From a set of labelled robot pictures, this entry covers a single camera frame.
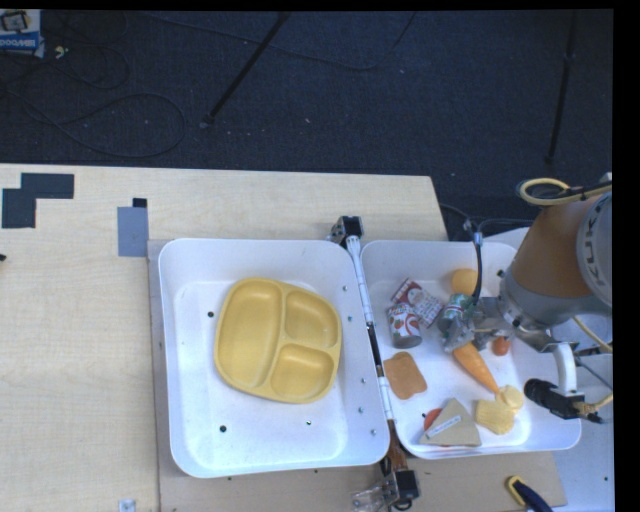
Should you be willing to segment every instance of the yellow plate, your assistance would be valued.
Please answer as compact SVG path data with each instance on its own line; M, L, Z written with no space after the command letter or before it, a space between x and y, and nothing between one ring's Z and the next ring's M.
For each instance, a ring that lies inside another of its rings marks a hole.
M331 389L342 346L340 317L324 297L252 277L229 291L216 328L214 361L236 389L308 403Z

